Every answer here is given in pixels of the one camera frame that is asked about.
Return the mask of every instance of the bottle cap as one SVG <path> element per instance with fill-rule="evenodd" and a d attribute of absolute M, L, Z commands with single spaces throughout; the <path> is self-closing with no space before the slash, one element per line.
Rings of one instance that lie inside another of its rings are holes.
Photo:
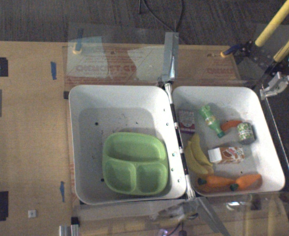
<path fill-rule="evenodd" d="M 222 132 L 218 133 L 217 135 L 219 138 L 221 138 L 221 137 L 225 136 L 225 133 L 222 131 Z"/>

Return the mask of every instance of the green bottle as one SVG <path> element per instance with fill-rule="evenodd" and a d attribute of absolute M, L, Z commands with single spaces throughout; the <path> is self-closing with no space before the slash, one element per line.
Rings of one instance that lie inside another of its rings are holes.
<path fill-rule="evenodd" d="M 217 133 L 217 136 L 219 138 L 225 135 L 225 133 L 220 128 L 220 122 L 211 112 L 209 105 L 204 105 L 202 108 L 200 108 L 199 113 L 201 114 L 202 118 L 205 120 L 209 128 L 213 129 Z"/>

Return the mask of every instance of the small white square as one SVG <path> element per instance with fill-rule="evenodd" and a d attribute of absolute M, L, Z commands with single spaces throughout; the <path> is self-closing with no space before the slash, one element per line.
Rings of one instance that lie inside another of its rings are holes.
<path fill-rule="evenodd" d="M 28 217 L 35 218 L 36 217 L 36 210 L 28 210 Z"/>

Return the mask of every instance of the yellow tube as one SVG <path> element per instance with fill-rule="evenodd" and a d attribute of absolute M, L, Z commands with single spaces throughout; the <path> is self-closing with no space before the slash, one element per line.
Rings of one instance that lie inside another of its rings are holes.
<path fill-rule="evenodd" d="M 278 26 L 283 22 L 286 16 L 289 14 L 289 0 L 287 0 L 282 7 L 279 9 L 277 14 L 273 17 L 270 23 L 266 26 L 263 32 L 256 39 L 255 44 L 261 47 L 265 42 L 271 37 L 273 32 L 278 28 Z"/>
<path fill-rule="evenodd" d="M 284 47 L 282 47 L 275 56 L 273 56 L 274 61 L 281 62 L 287 55 L 289 54 L 289 40 L 285 44 Z"/>

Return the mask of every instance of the dark floor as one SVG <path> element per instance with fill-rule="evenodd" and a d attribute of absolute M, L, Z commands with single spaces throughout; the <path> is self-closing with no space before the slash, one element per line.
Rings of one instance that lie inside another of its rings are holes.
<path fill-rule="evenodd" d="M 234 45 L 253 39 L 286 0 L 146 0 L 158 22 L 139 0 L 0 0 L 0 41 L 67 42 L 74 24 L 97 24 L 140 29 L 167 30 L 178 24 L 181 43 Z M 289 26 L 289 15 L 282 23 Z M 278 132 L 267 107 L 266 118 L 287 177 L 289 191 L 289 89 L 270 105 Z"/>

